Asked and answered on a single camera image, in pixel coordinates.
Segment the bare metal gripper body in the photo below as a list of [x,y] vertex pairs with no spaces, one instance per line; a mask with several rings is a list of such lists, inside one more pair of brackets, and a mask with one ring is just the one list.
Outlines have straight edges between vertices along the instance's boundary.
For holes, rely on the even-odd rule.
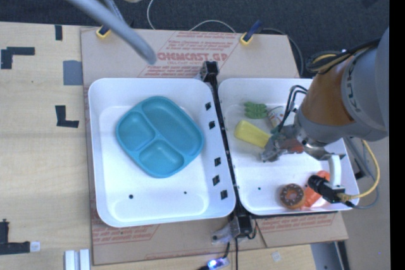
[[281,129],[275,147],[277,156],[305,152],[319,161],[327,160],[331,156],[325,149],[326,144],[311,138],[303,127],[296,125],[287,125]]

